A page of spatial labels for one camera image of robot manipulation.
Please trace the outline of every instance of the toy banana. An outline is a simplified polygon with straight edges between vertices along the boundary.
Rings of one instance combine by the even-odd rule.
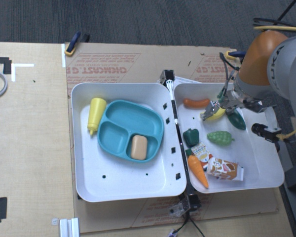
[[[218,111],[216,111],[212,116],[208,117],[206,120],[216,120],[221,118],[226,112],[226,109],[219,107]]]

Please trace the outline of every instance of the yellow cable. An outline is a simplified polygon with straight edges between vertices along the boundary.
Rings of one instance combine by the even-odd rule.
[[[279,138],[281,141],[283,141],[284,139],[287,139],[287,138],[291,137],[295,133],[296,133],[296,129],[293,132],[289,133],[289,134],[277,134],[276,137]]]
[[[282,31],[296,31],[293,26],[255,26],[254,30],[282,30]]]

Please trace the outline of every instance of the blue divided plate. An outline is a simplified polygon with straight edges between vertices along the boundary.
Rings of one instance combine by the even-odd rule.
[[[147,162],[156,156],[163,131],[163,120],[157,112],[133,102],[115,100],[103,113],[98,142],[105,152],[114,156],[134,162]],[[130,157],[135,135],[147,138],[147,156],[144,160]]]

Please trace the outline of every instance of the yellow squeeze bottle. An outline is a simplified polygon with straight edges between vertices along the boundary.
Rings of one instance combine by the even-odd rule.
[[[92,136],[99,128],[99,124],[103,115],[103,112],[107,106],[107,102],[102,98],[92,98],[88,119],[88,130]]]

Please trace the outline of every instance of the metal ring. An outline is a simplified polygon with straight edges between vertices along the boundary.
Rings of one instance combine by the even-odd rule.
[[[7,87],[8,87],[8,81],[5,78],[4,74],[0,72],[0,77],[2,78],[3,82],[4,82],[4,86],[2,88],[2,90],[0,90],[0,97],[5,93]]]

